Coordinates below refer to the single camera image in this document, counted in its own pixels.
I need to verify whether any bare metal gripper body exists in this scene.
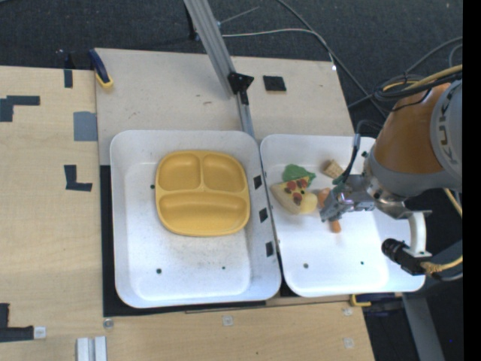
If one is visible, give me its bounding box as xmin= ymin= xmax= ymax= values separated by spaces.
xmin=337 ymin=174 xmax=409 ymax=220

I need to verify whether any orange toy sausage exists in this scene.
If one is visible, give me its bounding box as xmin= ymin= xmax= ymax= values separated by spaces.
xmin=317 ymin=187 xmax=343 ymax=234

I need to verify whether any toy pizza slice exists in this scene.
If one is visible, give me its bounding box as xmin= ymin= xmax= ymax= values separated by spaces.
xmin=269 ymin=176 xmax=319 ymax=215

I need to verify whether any tan toy biscuit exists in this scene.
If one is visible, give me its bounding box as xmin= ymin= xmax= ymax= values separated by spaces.
xmin=322 ymin=159 xmax=345 ymax=180

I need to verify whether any green toy lettuce leaf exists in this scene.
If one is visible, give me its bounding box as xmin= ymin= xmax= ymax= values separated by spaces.
xmin=282 ymin=163 xmax=317 ymax=187

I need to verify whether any white plastic tray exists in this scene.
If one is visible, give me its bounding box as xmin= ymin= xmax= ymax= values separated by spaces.
xmin=109 ymin=129 xmax=283 ymax=309
xmin=259 ymin=133 xmax=428 ymax=299

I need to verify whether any yellow divided plate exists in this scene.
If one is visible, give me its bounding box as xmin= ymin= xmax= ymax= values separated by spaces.
xmin=154 ymin=150 xmax=252 ymax=238

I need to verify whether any pale wood board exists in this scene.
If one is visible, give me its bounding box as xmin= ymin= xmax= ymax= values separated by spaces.
xmin=93 ymin=47 xmax=357 ymax=308

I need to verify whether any black cylinder on white bracket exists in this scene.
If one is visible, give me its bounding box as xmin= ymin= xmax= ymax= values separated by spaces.
xmin=381 ymin=209 xmax=434 ymax=277

